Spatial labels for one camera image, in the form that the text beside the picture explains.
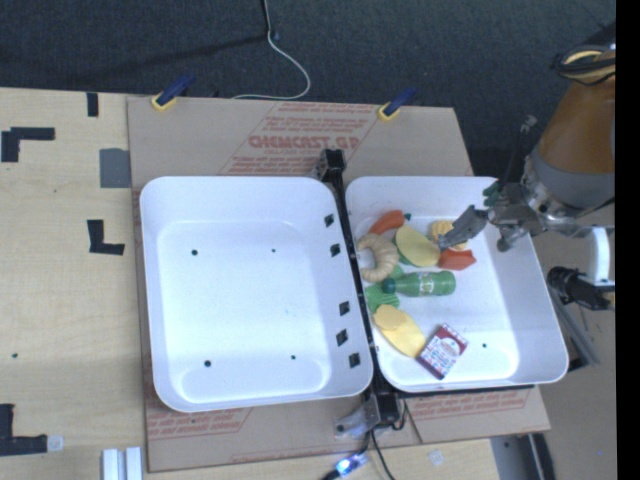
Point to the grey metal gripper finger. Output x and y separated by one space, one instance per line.
511 238
465 225

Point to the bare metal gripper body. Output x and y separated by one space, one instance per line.
520 210

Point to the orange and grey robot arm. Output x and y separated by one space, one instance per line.
575 133

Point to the small yellow ribbed toy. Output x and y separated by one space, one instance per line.
440 228

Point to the orange toy food piece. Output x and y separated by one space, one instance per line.
457 259

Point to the yellow and green fruit slice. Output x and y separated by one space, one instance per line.
417 248

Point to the green bottle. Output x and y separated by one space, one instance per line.
425 284

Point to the orange carrot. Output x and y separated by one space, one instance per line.
387 222

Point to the white plastic tray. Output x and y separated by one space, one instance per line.
240 298
495 318

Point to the tan croissant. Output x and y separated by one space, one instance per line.
382 260

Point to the green leafy toy vegetable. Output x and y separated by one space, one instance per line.
377 298

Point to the thin black rod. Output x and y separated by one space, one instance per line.
353 248

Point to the yellow corn cob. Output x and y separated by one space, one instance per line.
400 330

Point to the red and white carton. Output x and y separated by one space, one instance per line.
442 350

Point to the brown cardboard board red print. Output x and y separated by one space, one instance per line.
210 138

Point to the black cylinder on white bracket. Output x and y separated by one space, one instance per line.
580 288

